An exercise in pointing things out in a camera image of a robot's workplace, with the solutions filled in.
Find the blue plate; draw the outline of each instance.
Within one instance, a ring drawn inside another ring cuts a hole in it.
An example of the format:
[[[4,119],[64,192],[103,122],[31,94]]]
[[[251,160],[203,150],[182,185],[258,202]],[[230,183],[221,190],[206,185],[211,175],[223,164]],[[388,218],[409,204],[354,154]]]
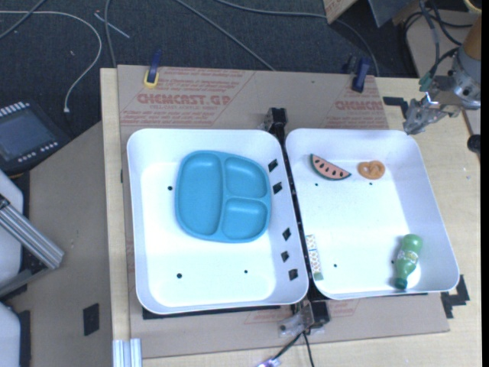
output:
[[[195,151],[180,165],[176,219],[191,236],[250,242],[270,221],[270,184],[257,162],[219,151]]]

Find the watermelon slice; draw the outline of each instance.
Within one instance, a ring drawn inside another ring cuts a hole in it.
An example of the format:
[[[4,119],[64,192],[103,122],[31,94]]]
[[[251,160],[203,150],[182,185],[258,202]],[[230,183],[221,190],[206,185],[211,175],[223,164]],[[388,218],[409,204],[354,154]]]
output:
[[[311,154],[311,164],[313,165],[316,173],[327,180],[344,180],[345,178],[351,176],[351,173],[347,172],[347,170],[344,170],[314,154]]]

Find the white cable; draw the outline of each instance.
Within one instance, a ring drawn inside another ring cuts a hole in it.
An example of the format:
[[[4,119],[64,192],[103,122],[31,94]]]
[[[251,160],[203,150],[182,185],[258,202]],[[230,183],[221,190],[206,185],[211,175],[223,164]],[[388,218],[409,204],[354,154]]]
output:
[[[0,14],[27,14],[29,11],[0,11]],[[79,81],[95,66],[97,61],[99,61],[100,54],[102,53],[102,39],[97,32],[97,30],[88,22],[85,21],[81,18],[78,18],[75,15],[68,14],[66,12],[59,12],[59,11],[35,11],[32,12],[32,14],[38,15],[38,14],[45,14],[45,15],[62,15],[62,16],[67,16],[68,18],[76,19],[77,21],[81,21],[83,24],[86,24],[90,30],[93,31],[93,33],[96,35],[97,39],[99,40],[99,51],[97,52],[97,55],[94,59],[94,61],[89,65],[86,70],[83,71],[83,73],[78,77],[78,79],[75,80],[75,82],[71,85],[71,87],[68,89],[68,92],[66,93],[65,99],[64,99],[64,109],[63,111],[65,113],[70,113],[70,108],[68,107],[68,98],[71,95],[71,92],[75,88],[75,86],[79,83]]]

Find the black floor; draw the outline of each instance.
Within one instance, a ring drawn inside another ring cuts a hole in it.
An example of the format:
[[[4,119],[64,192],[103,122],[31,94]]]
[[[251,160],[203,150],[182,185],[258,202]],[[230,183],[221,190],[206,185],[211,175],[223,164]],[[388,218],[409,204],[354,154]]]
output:
[[[5,32],[40,0],[0,0],[0,107],[32,99],[72,138],[100,120],[99,69],[112,67],[104,24],[107,0],[46,0],[38,11],[61,11],[89,22],[102,39],[102,54],[70,94],[69,118],[63,104],[69,88],[94,61],[96,34],[81,21],[59,14],[35,14]],[[349,55],[368,56],[378,72],[390,77],[416,77],[400,27],[389,21],[377,28],[368,0],[358,0],[328,25],[321,18],[283,17],[231,8],[213,0],[181,0],[234,35],[249,50],[175,0],[112,0],[108,21],[128,37],[111,32],[115,62],[148,65],[157,48],[162,65],[243,70],[340,73]],[[226,0],[268,11],[324,15],[322,0]],[[467,11],[462,0],[436,0],[439,8]]]

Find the green bottle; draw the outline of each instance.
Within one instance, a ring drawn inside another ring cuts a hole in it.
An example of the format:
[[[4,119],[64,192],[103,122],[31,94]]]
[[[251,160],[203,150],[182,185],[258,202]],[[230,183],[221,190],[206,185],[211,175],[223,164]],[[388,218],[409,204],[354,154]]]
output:
[[[396,279],[394,285],[396,288],[405,290],[407,287],[407,277],[413,273],[418,263],[419,251],[423,247],[423,240],[415,234],[407,234],[403,237],[401,248],[397,253],[396,262]]]

